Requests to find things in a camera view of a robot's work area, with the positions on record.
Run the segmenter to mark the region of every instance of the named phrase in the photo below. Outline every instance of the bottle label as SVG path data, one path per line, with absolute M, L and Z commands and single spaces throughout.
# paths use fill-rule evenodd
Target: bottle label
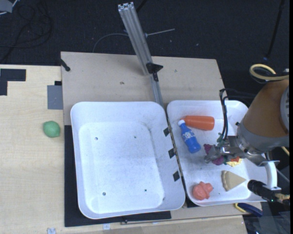
M 182 134 L 182 139 L 184 141 L 186 141 L 186 140 L 188 140 L 188 139 L 190 139 L 192 137 L 194 137 L 194 133 L 193 132 L 185 132 L 184 134 Z

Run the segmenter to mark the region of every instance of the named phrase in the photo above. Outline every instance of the white tray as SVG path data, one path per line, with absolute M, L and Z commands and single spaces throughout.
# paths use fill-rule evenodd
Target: white tray
M 228 111 L 229 133 L 235 136 L 237 126 L 236 122 L 241 122 L 247 106 L 239 101 L 226 100 Z M 172 127 L 175 145 L 184 176 L 187 195 L 190 200 L 199 206 L 210 206 L 241 202 L 259 202 L 264 201 L 260 196 L 255 195 L 247 188 L 247 183 L 251 179 L 267 183 L 267 172 L 264 167 L 257 167 L 248 159 L 243 159 L 242 163 L 232 167 L 230 165 L 216 166 L 212 163 L 206 164 L 204 156 L 204 144 L 217 144 L 219 134 L 223 130 L 223 112 L 220 101 L 217 100 L 175 100 L 168 104 L 167 115 Z M 196 153 L 190 153 L 183 142 L 180 134 L 180 127 L 177 122 L 186 115 L 212 116 L 215 119 L 215 127 L 211 131 L 204 131 L 191 128 L 201 144 L 202 149 Z M 226 192 L 222 185 L 221 171 L 231 171 L 246 181 Z M 211 183 L 213 190 L 209 199 L 197 200 L 192 195 L 192 188 L 200 181 Z
M 179 209 L 185 191 L 163 108 L 79 102 L 71 109 L 78 204 L 88 218 Z

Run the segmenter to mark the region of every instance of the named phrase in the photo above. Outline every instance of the wooden surface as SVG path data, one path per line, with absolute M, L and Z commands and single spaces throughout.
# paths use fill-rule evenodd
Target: wooden surface
M 47 108 L 47 85 L 62 79 L 61 68 L 0 68 L 26 69 L 26 81 L 9 81 L 7 96 L 0 96 L 0 233 L 46 233 L 47 228 L 56 233 L 103 233 L 103 225 L 64 227 L 63 110 Z M 43 133 L 42 124 L 49 120 L 59 123 L 60 137 Z M 173 211 L 170 221 L 158 224 L 112 223 L 109 233 L 247 233 L 233 205 L 196 209 Z

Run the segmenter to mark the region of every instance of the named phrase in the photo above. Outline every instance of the orange cylinder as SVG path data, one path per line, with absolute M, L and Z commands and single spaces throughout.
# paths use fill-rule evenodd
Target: orange cylinder
M 212 116 L 192 116 L 187 115 L 183 118 L 186 125 L 201 130 L 212 130 L 215 125 L 215 119 Z

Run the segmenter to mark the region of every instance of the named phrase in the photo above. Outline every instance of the bottle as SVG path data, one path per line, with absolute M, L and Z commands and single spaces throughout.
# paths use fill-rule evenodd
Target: bottle
M 187 115 L 183 118 L 188 127 L 194 127 L 201 130 L 213 130 L 215 119 L 212 116 Z
M 193 131 L 186 126 L 186 122 L 183 119 L 178 121 L 178 126 L 181 128 L 181 137 L 187 145 L 189 152 L 198 152 L 201 149 L 201 145 L 197 142 Z

